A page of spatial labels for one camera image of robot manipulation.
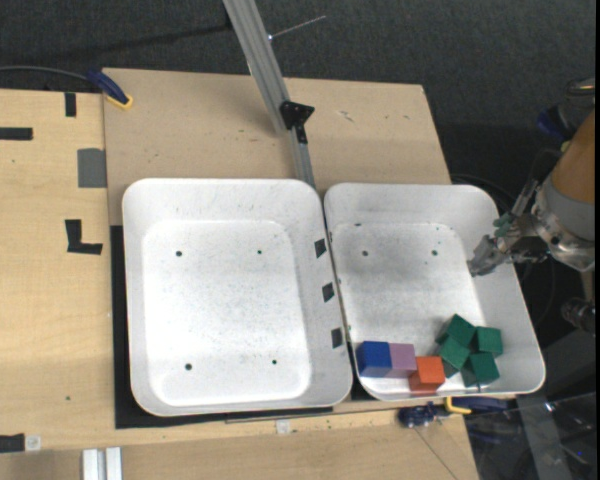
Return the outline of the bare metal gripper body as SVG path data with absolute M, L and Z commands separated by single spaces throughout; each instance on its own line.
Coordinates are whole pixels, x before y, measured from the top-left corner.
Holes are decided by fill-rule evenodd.
M 551 257 L 578 272 L 595 269 L 595 243 L 567 230 L 551 212 L 534 206 L 497 220 L 497 250 L 510 263 L 539 263 Z

